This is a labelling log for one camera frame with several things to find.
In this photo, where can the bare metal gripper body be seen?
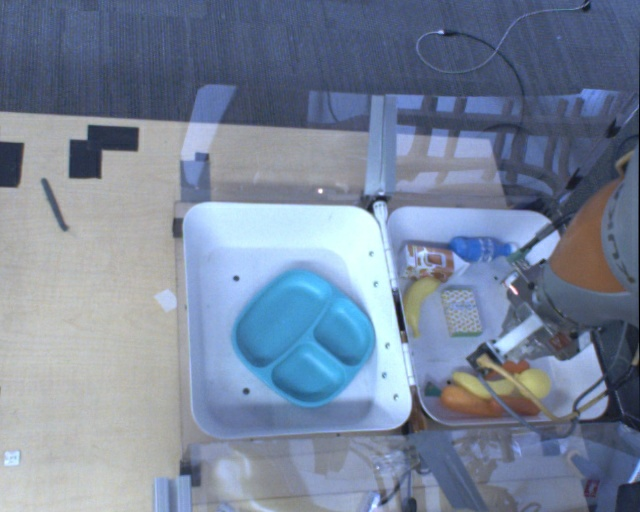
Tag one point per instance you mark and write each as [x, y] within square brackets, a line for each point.
[525, 295]

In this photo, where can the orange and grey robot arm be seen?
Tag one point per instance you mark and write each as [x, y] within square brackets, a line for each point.
[590, 250]

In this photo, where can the white green patterned packet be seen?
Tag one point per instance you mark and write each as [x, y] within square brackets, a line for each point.
[461, 311]

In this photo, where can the blue plastic bottle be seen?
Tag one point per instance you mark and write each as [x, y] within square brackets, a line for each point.
[477, 248]

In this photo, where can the small orange carrot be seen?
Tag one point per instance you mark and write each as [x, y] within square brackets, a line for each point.
[517, 366]

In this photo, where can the yellow lemon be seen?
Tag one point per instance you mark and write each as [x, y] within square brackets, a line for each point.
[537, 382]

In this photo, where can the white plastic tray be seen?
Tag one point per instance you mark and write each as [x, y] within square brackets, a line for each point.
[450, 350]
[225, 350]

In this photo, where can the orange and white carton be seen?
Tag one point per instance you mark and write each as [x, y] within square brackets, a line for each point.
[430, 262]

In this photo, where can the yellow banana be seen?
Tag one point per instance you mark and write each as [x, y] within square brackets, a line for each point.
[472, 383]
[415, 300]

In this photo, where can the orange carrot with green top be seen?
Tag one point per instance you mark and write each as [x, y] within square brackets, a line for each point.
[465, 400]

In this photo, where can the blue divided plate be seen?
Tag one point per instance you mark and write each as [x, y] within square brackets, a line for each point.
[285, 320]

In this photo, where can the grey pen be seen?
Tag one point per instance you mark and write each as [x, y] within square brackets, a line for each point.
[55, 205]

